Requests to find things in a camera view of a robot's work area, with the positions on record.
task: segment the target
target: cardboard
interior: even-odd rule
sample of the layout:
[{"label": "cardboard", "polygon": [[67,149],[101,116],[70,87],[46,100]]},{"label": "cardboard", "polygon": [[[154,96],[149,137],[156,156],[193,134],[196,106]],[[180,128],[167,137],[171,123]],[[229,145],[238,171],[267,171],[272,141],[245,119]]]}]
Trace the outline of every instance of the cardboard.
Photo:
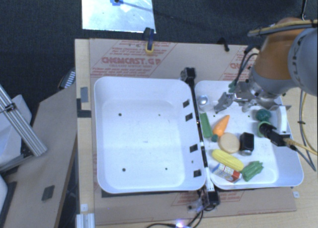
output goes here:
[{"label": "cardboard", "polygon": [[[245,46],[181,44],[155,42],[153,54],[146,54],[145,42],[91,39],[90,87],[93,95],[95,81],[102,76],[179,78],[185,67],[195,67],[196,82],[232,80],[237,74]],[[245,70],[241,79],[246,78]],[[94,110],[91,98],[91,110]],[[92,117],[92,132],[95,131]],[[188,219],[195,216],[188,206],[198,199],[197,192],[148,193],[111,195],[102,192],[96,180],[96,143],[93,142],[94,212],[95,224],[123,224]],[[265,188],[220,192],[221,204],[205,217],[260,214],[295,211],[290,188]]]}]

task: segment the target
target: orange carrot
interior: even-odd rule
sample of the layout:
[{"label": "orange carrot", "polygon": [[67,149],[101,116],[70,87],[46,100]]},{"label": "orange carrot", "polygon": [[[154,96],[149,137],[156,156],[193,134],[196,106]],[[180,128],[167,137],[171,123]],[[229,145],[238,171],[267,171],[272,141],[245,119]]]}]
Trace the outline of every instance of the orange carrot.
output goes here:
[{"label": "orange carrot", "polygon": [[223,119],[221,119],[213,128],[213,136],[212,141],[217,142],[219,137],[221,137],[224,134],[224,131],[228,125],[230,116],[226,115]]}]

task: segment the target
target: yellow corn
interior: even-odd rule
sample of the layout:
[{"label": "yellow corn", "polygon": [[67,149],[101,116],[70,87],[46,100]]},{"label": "yellow corn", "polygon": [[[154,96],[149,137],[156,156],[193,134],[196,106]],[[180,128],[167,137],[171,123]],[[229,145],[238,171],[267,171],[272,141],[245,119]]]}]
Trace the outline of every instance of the yellow corn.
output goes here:
[{"label": "yellow corn", "polygon": [[238,160],[236,157],[226,153],[222,150],[213,150],[212,157],[224,164],[225,166],[232,168],[233,170],[241,171],[244,168],[244,164]]}]

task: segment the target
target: round beige object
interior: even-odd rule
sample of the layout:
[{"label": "round beige object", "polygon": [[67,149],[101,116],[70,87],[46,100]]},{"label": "round beige object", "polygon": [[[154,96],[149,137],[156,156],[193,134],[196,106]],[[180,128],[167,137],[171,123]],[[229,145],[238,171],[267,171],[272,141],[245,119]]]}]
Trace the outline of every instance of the round beige object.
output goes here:
[{"label": "round beige object", "polygon": [[219,147],[223,151],[233,154],[239,151],[239,140],[231,133],[224,133],[219,139]]}]

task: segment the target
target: dark floor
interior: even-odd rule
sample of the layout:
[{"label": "dark floor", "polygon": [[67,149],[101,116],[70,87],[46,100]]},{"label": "dark floor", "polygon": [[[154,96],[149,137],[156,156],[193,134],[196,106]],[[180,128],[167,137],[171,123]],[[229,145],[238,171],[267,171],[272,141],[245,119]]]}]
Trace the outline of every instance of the dark floor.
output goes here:
[{"label": "dark floor", "polygon": [[[261,38],[248,38],[247,32],[299,16],[303,0],[152,1],[158,41],[216,43],[224,37],[229,44],[261,44]],[[307,18],[317,15],[318,0],[308,0]],[[74,40],[93,37],[141,39],[142,35],[83,30],[81,0],[0,0],[0,84],[11,97],[22,94],[34,111],[57,91],[60,79],[74,66]],[[62,217],[64,223],[68,218]]]}]

